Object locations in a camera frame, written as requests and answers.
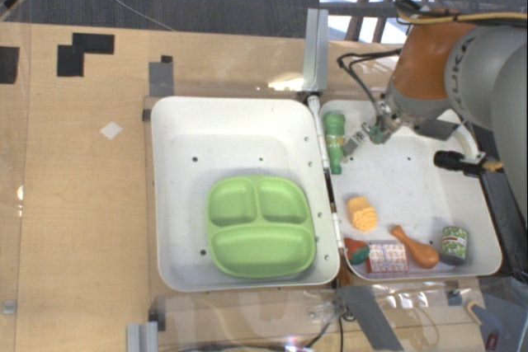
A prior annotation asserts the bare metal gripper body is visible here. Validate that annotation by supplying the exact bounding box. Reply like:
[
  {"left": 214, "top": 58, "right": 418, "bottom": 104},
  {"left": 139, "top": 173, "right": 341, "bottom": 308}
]
[{"left": 367, "top": 98, "right": 403, "bottom": 145}]

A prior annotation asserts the green plastic bottle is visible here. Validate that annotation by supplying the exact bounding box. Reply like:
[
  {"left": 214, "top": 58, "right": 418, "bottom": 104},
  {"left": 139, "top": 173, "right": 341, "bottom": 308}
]
[{"left": 322, "top": 110, "right": 347, "bottom": 176}]

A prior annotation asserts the yellow toy corn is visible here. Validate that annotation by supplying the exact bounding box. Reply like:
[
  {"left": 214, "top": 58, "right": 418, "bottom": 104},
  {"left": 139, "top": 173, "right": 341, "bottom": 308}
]
[{"left": 346, "top": 195, "right": 379, "bottom": 232}]

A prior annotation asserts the white plastic tray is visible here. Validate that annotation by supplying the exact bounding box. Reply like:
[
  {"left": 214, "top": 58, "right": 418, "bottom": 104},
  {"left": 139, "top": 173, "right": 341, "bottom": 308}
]
[
  {"left": 149, "top": 96, "right": 342, "bottom": 293},
  {"left": 319, "top": 98, "right": 504, "bottom": 283}
]

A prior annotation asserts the red toy strawberry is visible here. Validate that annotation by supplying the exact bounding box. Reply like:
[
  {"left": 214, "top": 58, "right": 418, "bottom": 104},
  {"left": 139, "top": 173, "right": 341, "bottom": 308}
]
[{"left": 343, "top": 237, "right": 370, "bottom": 265}]

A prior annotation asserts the orange toy chicken drumstick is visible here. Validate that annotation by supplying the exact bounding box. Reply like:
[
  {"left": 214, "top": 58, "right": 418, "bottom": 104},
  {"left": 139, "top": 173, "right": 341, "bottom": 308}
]
[{"left": 390, "top": 224, "right": 440, "bottom": 270}]

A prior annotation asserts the green divided plate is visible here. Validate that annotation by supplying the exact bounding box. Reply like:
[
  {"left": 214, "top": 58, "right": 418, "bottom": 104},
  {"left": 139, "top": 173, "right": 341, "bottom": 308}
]
[{"left": 205, "top": 175, "right": 318, "bottom": 279}]

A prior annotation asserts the green and white can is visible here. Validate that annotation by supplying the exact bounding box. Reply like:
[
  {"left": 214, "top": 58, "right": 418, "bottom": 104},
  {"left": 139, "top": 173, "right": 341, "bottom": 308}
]
[{"left": 438, "top": 226, "right": 469, "bottom": 266}]

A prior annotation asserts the black cylinder on white bracket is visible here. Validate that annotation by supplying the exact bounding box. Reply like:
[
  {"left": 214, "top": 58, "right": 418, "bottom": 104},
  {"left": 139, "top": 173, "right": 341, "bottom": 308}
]
[{"left": 432, "top": 119, "right": 488, "bottom": 179}]

